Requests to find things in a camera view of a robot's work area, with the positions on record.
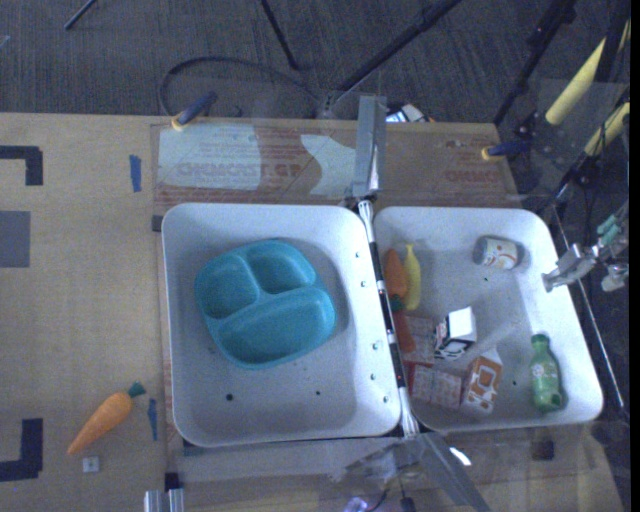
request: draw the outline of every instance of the small can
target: small can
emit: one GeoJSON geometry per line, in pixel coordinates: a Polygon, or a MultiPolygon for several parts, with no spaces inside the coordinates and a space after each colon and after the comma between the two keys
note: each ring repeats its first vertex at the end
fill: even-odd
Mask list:
{"type": "Polygon", "coordinates": [[[524,248],[511,240],[482,236],[473,249],[473,262],[485,267],[511,270],[522,261],[524,248]]]}

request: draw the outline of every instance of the small cardboard box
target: small cardboard box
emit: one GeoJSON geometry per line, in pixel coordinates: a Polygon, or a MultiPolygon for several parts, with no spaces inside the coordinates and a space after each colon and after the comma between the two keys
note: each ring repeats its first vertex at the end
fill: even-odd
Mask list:
{"type": "Polygon", "coordinates": [[[412,352],[402,352],[402,362],[405,365],[433,366],[433,321],[429,318],[415,316],[407,316],[406,318],[411,336],[416,342],[416,348],[412,352]]]}
{"type": "Polygon", "coordinates": [[[416,365],[414,367],[411,386],[412,398],[456,410],[460,407],[461,391],[462,379],[460,377],[426,366],[416,365]]]}
{"type": "Polygon", "coordinates": [[[493,412],[502,378],[502,360],[493,348],[469,365],[460,402],[460,411],[472,416],[484,416],[493,412]]]}

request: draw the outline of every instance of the small white cube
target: small white cube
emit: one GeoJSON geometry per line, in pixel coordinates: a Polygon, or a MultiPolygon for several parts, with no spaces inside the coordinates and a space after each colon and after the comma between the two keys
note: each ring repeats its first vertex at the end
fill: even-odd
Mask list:
{"type": "Polygon", "coordinates": [[[83,473],[97,473],[98,471],[100,471],[100,459],[97,455],[82,459],[83,473]]]}
{"type": "Polygon", "coordinates": [[[434,334],[436,359],[454,361],[461,357],[478,339],[471,306],[449,313],[436,326],[434,334]]]}

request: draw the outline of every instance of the green bottle cap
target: green bottle cap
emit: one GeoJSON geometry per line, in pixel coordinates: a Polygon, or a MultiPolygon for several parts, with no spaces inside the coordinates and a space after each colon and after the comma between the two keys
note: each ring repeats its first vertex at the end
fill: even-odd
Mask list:
{"type": "Polygon", "coordinates": [[[534,334],[531,336],[531,343],[549,343],[549,337],[544,334],[534,334]]]}

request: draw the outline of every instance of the gray carpet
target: gray carpet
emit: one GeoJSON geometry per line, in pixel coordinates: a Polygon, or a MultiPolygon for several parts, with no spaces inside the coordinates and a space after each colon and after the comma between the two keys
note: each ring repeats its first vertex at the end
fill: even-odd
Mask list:
{"type": "MultiPolygon", "coordinates": [[[[425,5],[419,0],[271,0],[300,64],[296,73],[288,68],[257,0],[99,0],[65,31],[64,23],[82,4],[3,2],[0,36],[11,39],[0,50],[0,110],[160,114],[156,88],[164,73],[203,55],[260,64],[322,96],[384,48],[425,5]]],[[[383,92],[390,101],[411,101],[437,120],[489,122],[524,64],[526,39],[547,6],[544,1],[463,1],[360,89],[383,92]]],[[[606,33],[605,9],[604,0],[579,2],[577,19],[561,28],[536,75],[571,78],[606,33]]],[[[275,81],[285,87],[285,96],[292,87],[242,65],[213,68],[207,68],[211,78],[275,81]]],[[[197,97],[199,87],[207,84],[194,82],[190,92],[197,97]]],[[[183,79],[169,91],[176,108],[185,88],[183,79]]],[[[245,98],[243,112],[254,111],[255,103],[259,101],[245,98]]],[[[229,111],[236,112],[235,106],[229,111]]],[[[298,113],[306,117],[308,105],[298,113]]],[[[338,114],[349,117],[353,112],[338,114]]]]}
{"type": "MultiPolygon", "coordinates": [[[[425,5],[421,0],[270,0],[300,65],[300,71],[293,71],[258,0],[99,0],[65,31],[65,22],[84,1],[2,0],[0,111],[156,115],[178,112],[214,89],[218,101],[210,115],[314,117],[322,99],[388,45],[425,5]],[[165,74],[200,56],[215,59],[166,77],[164,101],[159,101],[165,74]]],[[[491,122],[530,55],[527,38],[550,3],[463,1],[357,91],[411,102],[437,121],[491,122]]],[[[503,137],[512,137],[516,122],[536,108],[549,80],[573,77],[605,36],[613,3],[577,3],[576,19],[560,28],[531,77],[530,90],[500,126],[503,137]]],[[[617,78],[629,82],[629,60],[621,66],[617,78]]],[[[355,95],[342,97],[332,111],[346,119],[356,113],[355,95]]],[[[607,152],[608,172],[590,219],[582,197],[572,201],[567,215],[575,226],[589,221],[596,226],[628,194],[623,153],[619,142],[607,152]]],[[[591,278],[589,290],[628,399],[628,287],[605,294],[601,277],[591,278]]],[[[586,323],[585,334],[604,368],[586,323]]],[[[603,418],[617,422],[615,394],[604,370],[602,382],[607,392],[603,418]]],[[[614,442],[610,434],[605,429],[602,437],[612,464],[628,467],[628,437],[614,442]]],[[[625,500],[630,500],[630,479],[618,473],[625,500]]]]}

